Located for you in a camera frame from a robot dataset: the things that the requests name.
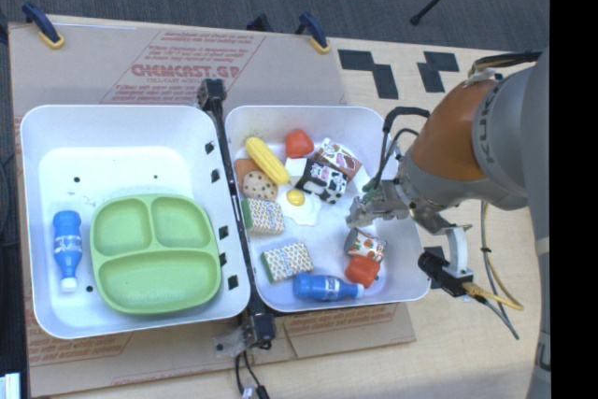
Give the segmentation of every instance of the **blue water bottle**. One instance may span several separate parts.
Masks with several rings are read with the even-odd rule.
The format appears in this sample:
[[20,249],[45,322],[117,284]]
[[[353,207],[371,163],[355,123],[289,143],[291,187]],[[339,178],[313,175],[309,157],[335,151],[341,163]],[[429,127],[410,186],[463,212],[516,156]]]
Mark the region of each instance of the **blue water bottle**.
[[298,273],[292,280],[292,293],[298,298],[336,301],[345,297],[363,297],[363,284],[349,284],[336,276]]
[[78,282],[75,270],[83,256],[81,245],[81,217],[77,211],[63,210],[54,215],[54,260],[60,266],[63,277],[60,287],[63,292],[72,292]]

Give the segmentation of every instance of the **toy corn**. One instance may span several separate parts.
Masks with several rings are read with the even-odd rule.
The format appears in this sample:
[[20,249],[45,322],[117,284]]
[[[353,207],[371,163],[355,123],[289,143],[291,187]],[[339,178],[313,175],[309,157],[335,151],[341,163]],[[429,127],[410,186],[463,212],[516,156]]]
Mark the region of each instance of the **toy corn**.
[[277,185],[283,185],[291,180],[289,172],[277,155],[257,136],[250,136],[245,142],[245,150],[262,171]]

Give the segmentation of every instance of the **green plate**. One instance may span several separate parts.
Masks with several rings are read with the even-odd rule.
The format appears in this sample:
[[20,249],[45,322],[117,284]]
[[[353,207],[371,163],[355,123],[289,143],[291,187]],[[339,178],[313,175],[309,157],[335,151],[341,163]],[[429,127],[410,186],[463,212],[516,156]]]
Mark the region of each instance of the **green plate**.
[[106,202],[93,215],[90,243],[98,290],[124,313],[199,306],[221,285],[209,217],[184,196],[144,194]]

